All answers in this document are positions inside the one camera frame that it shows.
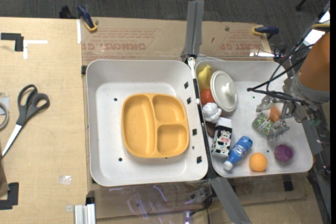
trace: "scissor blade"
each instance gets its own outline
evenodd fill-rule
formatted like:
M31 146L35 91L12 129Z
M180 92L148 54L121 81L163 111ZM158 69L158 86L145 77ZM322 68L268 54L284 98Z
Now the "scissor blade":
M8 142L4 148L4 151L2 152L2 156L5 156L6 152L9 150L10 146L12 145L12 143L14 142L15 138L17 137L17 135L19 134L19 132L21 131L22 126L19 124L15 125L15 128L12 132L12 134L10 135Z

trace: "white tray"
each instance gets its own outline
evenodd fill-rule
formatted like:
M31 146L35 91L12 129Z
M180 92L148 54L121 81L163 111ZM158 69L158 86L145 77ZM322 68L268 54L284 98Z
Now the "white tray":
M257 117L256 107L261 103L265 96L260 93L248 92L247 88L255 87L262 82L269 80L272 73L278 67L276 62L271 61L222 61L222 60L206 60L196 65L196 74L206 65L210 65L212 72L223 70L227 72L233 79L237 87L238 106L235 111L228 114L226 118L232 120L232 141L233 146L238 139L247 135L253 140L253 146L245 158L237 163L231 171L227 171L223 167L226 159L212 156L214 169L218 174L227 178L250 177L272 174L287 173L303 173L313 165L312 153L305 135L302 124L297 123L293 118L286 119L286 123L290 129L280 135L277 140L269 141L258 133L253 127L252 122ZM283 81L286 75L271 82L269 89L282 91ZM293 148L294 156L289 163L280 163L274 157L274 149L279 144L288 144ZM264 172L253 172L249 167L248 160L252 153L261 152L268 159L268 166Z
M206 175L208 162L202 126L192 74L186 64L170 60L96 60L89 64L86 74L90 169L98 184L123 186L193 181ZM124 146L123 102L132 94L145 92L170 94L184 104L190 142L181 155L163 159L139 158Z

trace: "white tape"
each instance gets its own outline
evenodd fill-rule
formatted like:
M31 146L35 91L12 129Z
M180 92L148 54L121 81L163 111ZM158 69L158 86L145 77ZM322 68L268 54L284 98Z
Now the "white tape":
M73 205L67 205L67 207L65 208L65 211L71 213L73 212L73 209L74 209Z
M82 32L81 32L81 27L80 27L80 19L77 19L77 43L78 44L82 42L81 36L82 36Z
M62 185L70 185L71 184L71 176L59 176L58 184Z
M23 59L28 59L28 44L48 44L47 40L23 40Z

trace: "purple ball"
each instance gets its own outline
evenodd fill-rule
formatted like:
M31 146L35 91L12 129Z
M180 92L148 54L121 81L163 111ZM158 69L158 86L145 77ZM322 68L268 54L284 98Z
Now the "purple ball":
M280 162L288 162L293 158L293 150L286 145L278 145L274 151L275 158Z

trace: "small white figurine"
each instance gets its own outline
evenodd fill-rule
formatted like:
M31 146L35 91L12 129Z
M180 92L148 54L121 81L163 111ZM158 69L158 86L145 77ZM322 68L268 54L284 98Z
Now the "small white figurine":
M217 119L219 118L222 110L218 108L216 103L206 103L202 107L204 119L207 122L216 123Z

